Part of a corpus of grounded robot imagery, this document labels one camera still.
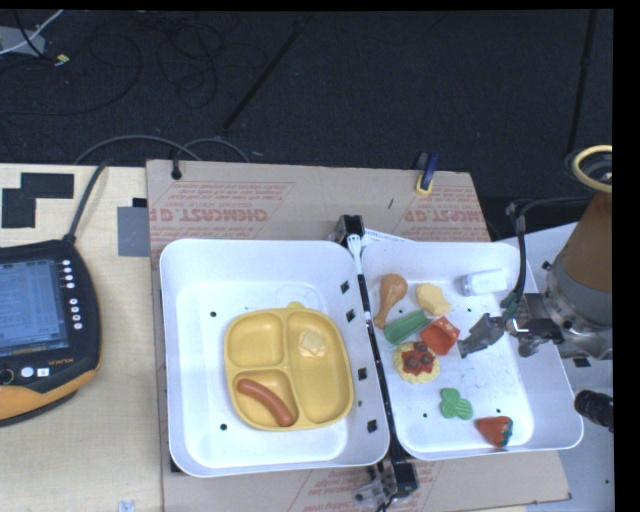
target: black floor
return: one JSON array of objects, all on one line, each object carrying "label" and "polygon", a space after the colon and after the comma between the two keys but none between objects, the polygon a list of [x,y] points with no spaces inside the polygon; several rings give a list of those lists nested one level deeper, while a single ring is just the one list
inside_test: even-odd
[{"label": "black floor", "polygon": [[[55,14],[1,9],[0,35]],[[437,151],[498,239],[513,199],[590,197],[567,157],[612,143],[613,9],[64,10],[39,35],[0,40],[0,163],[142,166],[200,139],[203,160],[309,166]],[[531,210],[528,230],[582,211]]]}]

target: toy sausage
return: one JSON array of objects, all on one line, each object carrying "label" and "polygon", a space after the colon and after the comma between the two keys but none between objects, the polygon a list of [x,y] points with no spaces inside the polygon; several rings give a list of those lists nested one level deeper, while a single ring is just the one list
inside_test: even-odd
[{"label": "toy sausage", "polygon": [[282,399],[269,388],[251,379],[240,379],[237,389],[243,395],[250,396],[258,400],[273,415],[278,425],[290,427],[295,418]]}]

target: yellow plate compartment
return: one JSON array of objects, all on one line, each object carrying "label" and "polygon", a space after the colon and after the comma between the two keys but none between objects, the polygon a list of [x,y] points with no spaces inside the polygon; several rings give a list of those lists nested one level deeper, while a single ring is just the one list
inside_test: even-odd
[{"label": "yellow plate compartment", "polygon": [[[353,380],[340,330],[320,311],[297,304],[235,318],[224,338],[231,400],[240,417],[262,430],[323,427],[353,405]],[[280,397],[294,415],[280,427],[260,401],[240,393],[240,379],[254,380]]]}]

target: white tray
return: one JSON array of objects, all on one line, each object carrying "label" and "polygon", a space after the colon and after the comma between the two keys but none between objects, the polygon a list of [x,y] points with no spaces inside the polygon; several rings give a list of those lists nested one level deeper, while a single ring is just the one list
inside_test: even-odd
[{"label": "white tray", "polygon": [[[376,242],[365,248],[362,257],[373,315],[379,309],[380,281],[385,274],[400,274],[409,284],[405,298],[387,316],[389,322],[420,309],[415,287],[433,283],[442,288],[452,305],[445,316],[460,329],[459,339],[469,336],[469,329],[484,313],[500,316],[500,300],[515,285],[519,263],[514,247],[477,242]],[[462,276],[494,269],[504,272],[507,290],[463,295],[459,284]],[[527,282],[527,291],[535,292],[533,279]],[[433,381],[411,384],[394,368],[396,346],[382,330],[376,328],[375,333],[398,440],[414,457],[442,460],[501,451],[564,449],[580,442],[582,418],[573,407],[573,391],[552,343],[541,345],[529,358],[518,355],[518,342],[508,334],[465,358],[455,344],[446,355],[438,356],[440,374]],[[416,334],[405,341],[419,339]],[[472,419],[447,419],[441,414],[443,388],[456,388],[471,402]],[[499,415],[509,416],[514,422],[506,450],[492,447],[474,426],[477,418]]]},{"label": "white tray", "polygon": [[[160,278],[169,447],[184,472],[208,477],[358,466],[384,457],[390,434],[357,274],[346,249],[326,241],[184,239],[162,252]],[[290,302],[325,313],[340,329],[354,404],[329,426],[257,430],[233,407],[224,334],[243,313]]]}]

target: yellow ring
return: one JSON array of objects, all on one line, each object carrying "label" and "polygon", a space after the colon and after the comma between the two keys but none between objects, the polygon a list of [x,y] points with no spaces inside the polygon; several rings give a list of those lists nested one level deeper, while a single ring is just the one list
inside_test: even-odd
[{"label": "yellow ring", "polygon": [[612,185],[594,180],[593,178],[587,176],[580,168],[580,164],[582,163],[582,161],[588,156],[593,155],[594,153],[613,153],[613,146],[592,146],[580,151],[580,153],[573,157],[573,160],[571,161],[571,170],[573,171],[574,176],[588,187],[600,192],[608,192],[611,194],[613,191]]}]

